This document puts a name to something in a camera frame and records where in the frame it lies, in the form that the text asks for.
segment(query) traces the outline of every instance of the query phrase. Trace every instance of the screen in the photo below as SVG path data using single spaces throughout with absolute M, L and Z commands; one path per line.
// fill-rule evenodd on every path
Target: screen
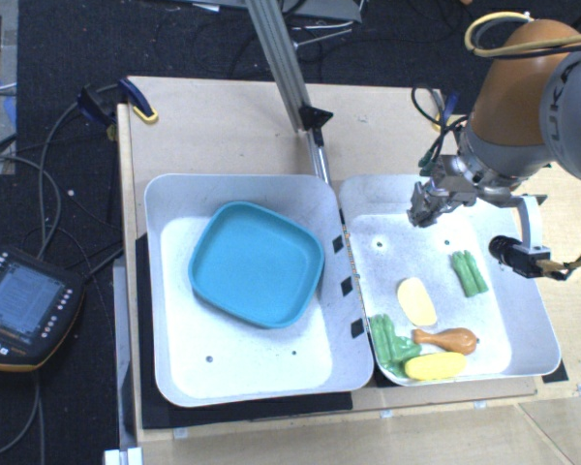
M 20 263 L 0 278 L 0 326 L 32 334 L 65 285 Z

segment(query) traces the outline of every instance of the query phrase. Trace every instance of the brown toy drumstick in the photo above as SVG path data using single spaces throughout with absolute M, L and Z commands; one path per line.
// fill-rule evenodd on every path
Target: brown toy drumstick
M 475 334 L 464 327 L 446 329 L 437 334 L 431 334 L 422 329 L 414 329 L 412 336 L 414 343 L 430 343 L 449 352 L 461 353 L 463 355 L 472 353 L 477 344 Z

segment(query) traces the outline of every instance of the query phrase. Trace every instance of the black floor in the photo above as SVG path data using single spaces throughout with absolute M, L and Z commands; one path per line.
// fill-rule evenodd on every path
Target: black floor
M 368 0 L 361 25 L 299 51 L 307 82 L 412 87 L 458 92 L 456 112 L 474 104 L 490 61 L 471 56 L 463 35 L 474 18 L 510 10 L 574 24 L 581 0 Z M 314 19 L 290 16 L 296 25 Z M 487 37 L 498 45 L 512 28 Z M 292 31 L 297 41 L 326 31 Z M 150 0 L 19 0 L 17 155 L 35 163 L 61 114 L 84 85 L 101 88 L 127 75 L 271 80 L 247 13 L 218 14 L 189 4 Z M 103 94 L 109 105 L 120 99 Z M 55 132 L 46 170 L 61 187 L 60 229 L 46 260 L 87 275 L 120 246 L 116 145 L 105 127 L 72 113 Z M 35 170 L 18 165 L 0 176 L 0 244 L 40 247 Z M 47 189 L 46 215 L 55 200 Z M 0 464 L 97 464 L 115 449 L 117 411 L 111 267 L 88 282 L 86 302 L 59 352 L 40 371 L 45 428 L 30 431 Z M 33 403 L 28 374 L 0 373 L 0 448 L 23 428 Z

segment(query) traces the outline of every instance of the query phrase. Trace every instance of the blue tray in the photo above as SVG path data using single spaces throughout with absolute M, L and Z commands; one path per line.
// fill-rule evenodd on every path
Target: blue tray
M 262 206 L 234 201 L 217 210 L 190 259 L 203 300 L 256 326 L 286 327 L 305 311 L 321 278 L 317 238 Z

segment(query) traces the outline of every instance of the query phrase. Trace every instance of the table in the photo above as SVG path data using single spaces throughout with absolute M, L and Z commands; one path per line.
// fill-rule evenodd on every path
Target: table
M 538 280 L 567 381 L 368 385 L 352 393 L 350 412 L 142 428 L 135 242 L 146 231 L 147 183 L 170 172 L 311 173 L 311 164 L 275 83 L 131 80 L 160 115 L 147 125 L 128 105 L 117 111 L 135 438 L 144 463 L 354 464 L 388 456 L 427 463 L 581 463 L 581 269 L 563 283 Z M 408 88 L 309 84 L 308 91 L 315 107 L 334 112 L 323 128 L 334 190 L 352 175 L 416 173 L 437 134 L 414 109 Z M 454 153 L 448 143 L 443 153 Z M 581 253 L 581 181 L 556 165 L 520 191 L 549 195 L 540 208 L 544 243 L 554 260 L 575 260 Z

